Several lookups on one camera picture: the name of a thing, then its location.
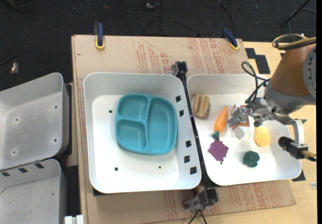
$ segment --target robotic arm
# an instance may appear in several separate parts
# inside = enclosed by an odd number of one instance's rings
[[[280,45],[286,38],[299,40]],[[256,76],[256,90],[245,101],[246,107],[239,107],[228,120],[231,127],[244,121],[248,116],[254,118],[254,126],[258,127],[266,120],[277,120],[284,125],[292,125],[295,140],[287,137],[279,139],[279,145],[296,159],[316,161],[316,155],[308,151],[304,143],[303,123],[306,120],[294,120],[289,114],[305,105],[316,105],[316,38],[305,38],[301,35],[289,34],[276,38],[273,47],[285,50],[285,54],[269,80]],[[265,87],[264,96],[257,97],[257,90]]]

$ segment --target teal divided plate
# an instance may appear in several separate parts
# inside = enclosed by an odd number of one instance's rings
[[[115,134],[131,152],[163,155],[177,142],[176,110],[166,99],[149,94],[127,94],[117,104]]]

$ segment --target cardboard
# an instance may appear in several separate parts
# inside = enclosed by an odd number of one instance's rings
[[[183,202],[192,199],[193,194],[158,191],[93,195],[88,173],[84,78],[92,72],[170,73],[176,61],[187,62],[190,76],[245,73],[241,63],[248,59],[243,42],[239,40],[238,44],[240,49],[235,51],[225,39],[105,36],[105,48],[98,50],[95,36],[72,37],[80,197],[86,223],[139,224],[191,218],[193,213],[184,210]],[[219,202],[207,207],[205,216],[295,205],[287,180],[218,187],[216,191]]]

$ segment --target dark background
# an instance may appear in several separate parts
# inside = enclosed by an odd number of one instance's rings
[[[281,23],[307,0],[162,0],[153,11],[143,10],[143,1],[36,0],[33,11],[20,12],[0,0],[0,58],[19,53],[18,73],[11,73],[14,60],[0,66],[0,91],[52,72],[72,82],[70,38],[91,34],[95,21],[105,35],[220,38],[227,28],[243,41],[272,42],[289,33]],[[316,0],[290,28],[316,36]]]

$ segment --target toy carrot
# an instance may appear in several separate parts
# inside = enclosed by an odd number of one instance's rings
[[[223,132],[227,125],[227,117],[228,117],[228,109],[227,107],[224,107],[224,109],[219,114],[213,128],[215,129],[215,132]]]

